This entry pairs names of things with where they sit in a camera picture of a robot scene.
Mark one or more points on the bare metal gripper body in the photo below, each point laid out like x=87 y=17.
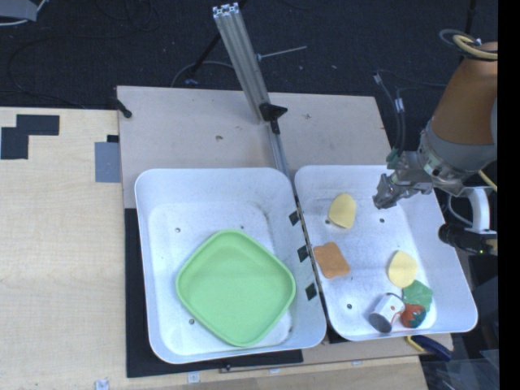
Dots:
x=418 y=172

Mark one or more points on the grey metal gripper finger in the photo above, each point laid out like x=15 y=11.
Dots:
x=381 y=191
x=396 y=199

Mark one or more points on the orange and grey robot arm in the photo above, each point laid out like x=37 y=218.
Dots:
x=467 y=104

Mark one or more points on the yellow toy slice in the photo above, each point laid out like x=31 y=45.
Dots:
x=342 y=211
x=402 y=269

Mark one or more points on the white plastic tray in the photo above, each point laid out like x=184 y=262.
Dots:
x=211 y=193
x=365 y=246

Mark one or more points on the orange toy bread slice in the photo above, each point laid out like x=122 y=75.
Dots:
x=332 y=261

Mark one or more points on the small white can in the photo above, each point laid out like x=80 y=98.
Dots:
x=384 y=312

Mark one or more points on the red toy strawberry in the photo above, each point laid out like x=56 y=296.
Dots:
x=414 y=316

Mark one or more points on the green plate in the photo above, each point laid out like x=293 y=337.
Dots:
x=233 y=287

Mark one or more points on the pale wood board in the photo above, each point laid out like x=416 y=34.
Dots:
x=195 y=132

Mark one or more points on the black cylinder on white bracket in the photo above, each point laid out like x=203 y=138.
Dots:
x=467 y=236

